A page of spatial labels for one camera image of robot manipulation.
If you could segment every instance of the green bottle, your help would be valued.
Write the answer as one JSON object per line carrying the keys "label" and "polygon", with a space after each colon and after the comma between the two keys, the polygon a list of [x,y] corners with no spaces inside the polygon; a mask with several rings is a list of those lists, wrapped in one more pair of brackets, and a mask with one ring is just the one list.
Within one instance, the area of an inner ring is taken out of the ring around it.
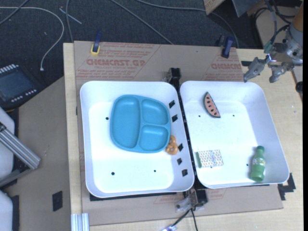
{"label": "green bottle", "polygon": [[259,145],[252,160],[252,171],[250,178],[258,182],[264,179],[265,159],[263,153],[264,147]]}

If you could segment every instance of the watermelon slice toy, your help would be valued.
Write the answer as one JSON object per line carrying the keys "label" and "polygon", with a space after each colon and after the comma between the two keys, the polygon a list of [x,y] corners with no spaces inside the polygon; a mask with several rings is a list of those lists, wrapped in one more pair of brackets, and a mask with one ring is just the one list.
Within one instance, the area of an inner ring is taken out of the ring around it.
{"label": "watermelon slice toy", "polygon": [[207,110],[207,112],[212,116],[216,118],[220,118],[219,111],[211,97],[211,95],[206,92],[203,98],[204,107]]}

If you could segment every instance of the white cable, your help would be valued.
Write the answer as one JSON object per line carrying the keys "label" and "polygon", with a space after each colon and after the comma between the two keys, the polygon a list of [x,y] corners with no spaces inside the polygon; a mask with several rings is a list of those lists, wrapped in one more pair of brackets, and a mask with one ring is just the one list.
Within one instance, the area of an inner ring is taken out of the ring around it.
{"label": "white cable", "polygon": [[[0,9],[17,9],[18,7],[0,7]],[[64,34],[64,24],[62,22],[62,20],[59,18],[59,16],[57,16],[55,13],[49,11],[49,10],[46,10],[46,9],[43,9],[43,8],[38,8],[38,7],[21,7],[20,9],[34,9],[34,10],[42,10],[42,11],[45,11],[45,12],[48,12],[48,13],[51,13],[52,15],[54,15],[61,23],[62,25],[62,33],[60,35],[60,37],[58,38],[58,40],[49,48],[48,51],[46,51],[46,53],[44,54],[41,62],[40,62],[40,71],[44,71],[44,68],[43,68],[43,62],[45,60],[45,57],[47,56],[47,54],[56,46],[57,43],[59,43],[59,41],[61,40],[63,34]]]}

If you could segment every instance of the black hole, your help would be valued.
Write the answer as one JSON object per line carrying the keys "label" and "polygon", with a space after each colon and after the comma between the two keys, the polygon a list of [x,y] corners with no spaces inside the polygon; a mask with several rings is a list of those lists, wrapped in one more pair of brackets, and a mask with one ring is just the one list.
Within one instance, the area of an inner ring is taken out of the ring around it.
{"label": "black hole", "polygon": [[183,149],[183,144],[180,144],[180,145],[178,146],[178,149],[179,149],[179,151],[181,151],[181,150]]}
{"label": "black hole", "polygon": [[185,175],[187,175],[188,174],[188,170],[187,169],[183,169],[182,170],[182,176],[185,176]]}
{"label": "black hole", "polygon": [[171,107],[172,107],[173,105],[175,105],[174,100],[172,100],[172,101],[169,103],[169,108],[171,109]]}
{"label": "black hole", "polygon": [[182,163],[182,159],[179,158],[179,159],[177,160],[177,162],[178,162],[178,165],[180,165],[180,164]]}
{"label": "black hole", "polygon": [[172,122],[175,122],[177,119],[178,119],[178,115],[174,115],[174,116],[172,117]]}

